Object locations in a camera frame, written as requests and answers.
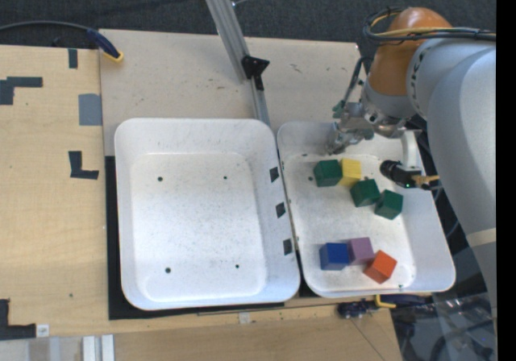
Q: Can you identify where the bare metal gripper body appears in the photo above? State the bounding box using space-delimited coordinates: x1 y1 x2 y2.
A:
336 102 406 143

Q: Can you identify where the green cube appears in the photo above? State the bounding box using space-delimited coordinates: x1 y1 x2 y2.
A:
349 177 381 208
313 159 343 188
373 189 404 221

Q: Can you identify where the yellow cube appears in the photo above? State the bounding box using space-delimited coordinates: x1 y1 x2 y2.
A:
339 157 364 188

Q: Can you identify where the white plastic tray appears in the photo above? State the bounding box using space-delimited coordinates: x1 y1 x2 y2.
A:
114 117 302 311
277 120 457 299

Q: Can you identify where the purple cube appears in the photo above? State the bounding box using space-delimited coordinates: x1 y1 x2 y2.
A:
347 236 376 266

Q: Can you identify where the blue cube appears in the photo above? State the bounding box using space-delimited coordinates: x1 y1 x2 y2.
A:
318 242 350 272

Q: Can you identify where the orange cube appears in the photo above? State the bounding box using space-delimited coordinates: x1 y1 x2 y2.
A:
362 250 398 284

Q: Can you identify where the pale wood board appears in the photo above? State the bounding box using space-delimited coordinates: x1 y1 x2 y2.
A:
98 28 435 336

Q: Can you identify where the black cylinder on white bracket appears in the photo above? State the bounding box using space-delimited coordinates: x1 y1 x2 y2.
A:
379 129 424 190

